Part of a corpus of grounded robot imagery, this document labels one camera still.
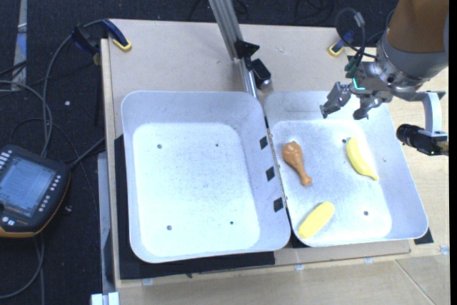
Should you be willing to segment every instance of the robotic hand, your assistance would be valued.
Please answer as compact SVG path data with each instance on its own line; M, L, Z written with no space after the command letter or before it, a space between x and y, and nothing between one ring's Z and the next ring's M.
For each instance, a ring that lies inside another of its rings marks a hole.
M359 26L363 19L355 13ZM397 137L428 155L448 155L448 135L441 131L442 91L418 89L448 66L449 0L399 0L376 47L373 62L361 61L364 47L346 65L350 84L336 82L321 105L324 118L343 107L352 94L360 99L354 119L368 118L372 108L394 96L422 101L426 127L401 125Z

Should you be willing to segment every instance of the black mat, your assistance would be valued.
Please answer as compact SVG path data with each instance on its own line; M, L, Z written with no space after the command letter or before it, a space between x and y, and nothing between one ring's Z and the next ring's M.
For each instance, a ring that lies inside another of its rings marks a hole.
M78 23L100 18L150 19L186 21L197 0L29 0L28 6L28 79L35 87L46 73L47 65L59 44ZM302 26L333 26L339 9L350 6L360 11L371 35L384 28L388 13L398 0L240 0L236 2L240 23L284 24ZM195 7L191 20L214 21L205 1ZM97 27L91 32L101 34ZM90 65L91 57L76 47L64 48L53 68L49 84L49 105L57 126L67 135L74 148L82 153L103 136L103 126L95 126L96 88L100 69ZM15 125L30 117L41 117L39 102L27 93L0 99L1 127L6 143ZM32 151L42 145L39 122L23 125L13 142ZM74 150L66 137L56 132L50 157L69 160ZM99 226L96 213L96 156L84 161L87 177L79 166L74 172L69 203L72 212L51 222L45 232L46 259L44 279L47 304L87 304L90 295L101 292ZM0 274L0 291L15 289L28 281L36 262L29 241L4 244L0 261L9 269ZM9 304L39 303L39 283L36 282Z
M0 0L0 73L13 66L21 0ZM4 79L9 75L0 75Z
M119 267L122 279L141 279L174 274L188 274L220 271L255 266L274 265L273 252L215 256L209 258L173 261L163 264L149 264L141 261L130 247L129 210L127 204L127 177L124 153L124 138L115 143L116 152L116 190L119 233Z

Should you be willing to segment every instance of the table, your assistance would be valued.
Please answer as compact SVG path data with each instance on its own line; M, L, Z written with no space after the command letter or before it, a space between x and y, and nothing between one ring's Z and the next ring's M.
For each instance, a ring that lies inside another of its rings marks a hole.
M114 139L122 135L120 105L131 91L240 91L238 65L230 60L217 24L112 19L133 47L123 52L108 39L101 42L104 83L106 155L111 209L114 289L121 304L276 304L285 299L313 304L345 301L365 304L429 304L450 301L448 157L428 157L405 146L434 242L411 241L355 244L275 252L274 266L124 280L119 277L116 235ZM255 57L272 73L273 86L259 92L330 90L344 81L345 54L332 57L327 48L338 40L332 28L240 25L246 41L260 45ZM448 91L448 69L427 83L427 89ZM443 131L448 131L448 95L441 100ZM423 107L394 99L389 105L394 125L424 125ZM417 285L432 281L427 291Z

